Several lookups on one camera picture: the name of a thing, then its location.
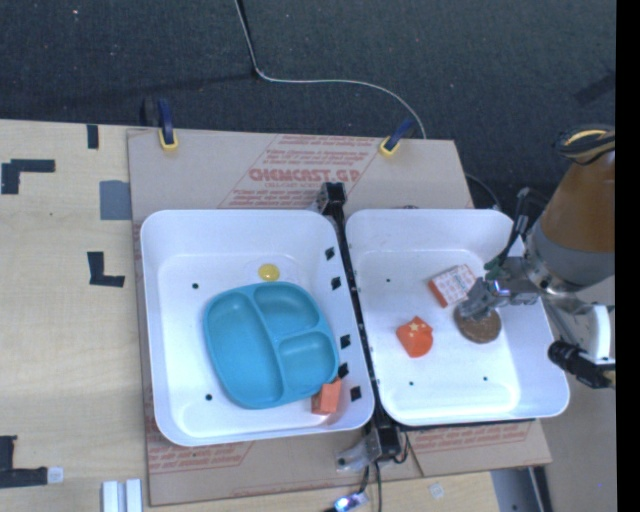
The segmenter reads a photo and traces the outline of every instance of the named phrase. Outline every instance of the blue bowl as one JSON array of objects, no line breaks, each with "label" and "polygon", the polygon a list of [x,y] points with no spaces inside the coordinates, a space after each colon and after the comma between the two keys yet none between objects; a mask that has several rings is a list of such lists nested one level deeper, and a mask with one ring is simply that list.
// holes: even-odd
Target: blue bowl
[{"label": "blue bowl", "polygon": [[258,283],[214,297],[204,313],[209,356],[229,398],[250,409],[317,393],[335,379],[338,352],[309,293],[287,282]]}]

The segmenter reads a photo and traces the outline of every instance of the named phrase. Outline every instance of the wooden table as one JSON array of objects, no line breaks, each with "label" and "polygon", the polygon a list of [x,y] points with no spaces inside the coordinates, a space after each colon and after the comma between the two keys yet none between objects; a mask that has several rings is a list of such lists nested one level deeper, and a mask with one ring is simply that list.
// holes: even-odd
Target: wooden table
[{"label": "wooden table", "polygon": [[[64,481],[0,489],[2,510],[100,510],[101,483],[142,480],[145,425],[130,220],[101,220],[99,183],[128,181],[126,127],[0,122],[0,162],[55,159],[0,195],[0,435],[17,435],[14,467],[61,466]],[[123,287],[90,286],[88,252]],[[434,483],[444,490],[430,492]],[[319,511],[331,488],[162,510]],[[376,510],[375,484],[368,490]],[[383,510],[498,510],[488,472],[383,484]]]}]

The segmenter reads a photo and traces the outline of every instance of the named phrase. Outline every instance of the yellow clamp pad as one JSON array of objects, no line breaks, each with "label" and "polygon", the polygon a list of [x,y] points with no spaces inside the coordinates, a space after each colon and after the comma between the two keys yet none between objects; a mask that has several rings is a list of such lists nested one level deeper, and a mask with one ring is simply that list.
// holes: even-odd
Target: yellow clamp pad
[{"label": "yellow clamp pad", "polygon": [[160,145],[164,151],[173,151],[178,147],[178,134],[175,130],[173,131],[173,144],[167,144],[167,141],[164,140],[162,129],[158,130],[158,135],[160,137]]},{"label": "yellow clamp pad", "polygon": [[398,148],[400,147],[400,141],[398,141],[396,143],[395,146],[393,146],[393,148],[391,149],[387,149],[385,148],[385,144],[387,142],[389,142],[389,139],[391,138],[391,135],[389,135],[389,137],[387,137],[386,139],[384,139],[381,143],[380,143],[380,147],[378,148],[378,150],[380,151],[380,153],[382,153],[384,156],[391,156],[393,155],[396,151],[398,151]]}]

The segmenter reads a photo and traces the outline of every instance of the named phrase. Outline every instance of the brown round object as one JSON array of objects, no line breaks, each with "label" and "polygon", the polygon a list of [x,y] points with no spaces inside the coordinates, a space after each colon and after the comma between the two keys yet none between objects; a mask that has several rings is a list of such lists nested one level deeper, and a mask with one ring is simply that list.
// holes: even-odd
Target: brown round object
[{"label": "brown round object", "polygon": [[495,310],[480,320],[474,320],[471,317],[462,318],[459,309],[456,308],[453,319],[462,335],[474,343],[489,343],[498,337],[502,329],[502,321]]}]

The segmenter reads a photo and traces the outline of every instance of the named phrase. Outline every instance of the dark background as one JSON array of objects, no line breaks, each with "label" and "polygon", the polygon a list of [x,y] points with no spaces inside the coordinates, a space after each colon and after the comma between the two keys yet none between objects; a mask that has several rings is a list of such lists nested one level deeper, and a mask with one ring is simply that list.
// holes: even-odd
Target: dark background
[{"label": "dark background", "polygon": [[[267,75],[392,90],[510,215],[523,186],[549,196],[567,170],[561,132],[615,124],[615,0],[244,6]],[[4,119],[138,125],[145,97],[195,129],[383,137],[409,116],[362,86],[258,79],[234,0],[15,0],[0,29]],[[492,206],[469,180],[476,206]]]}]

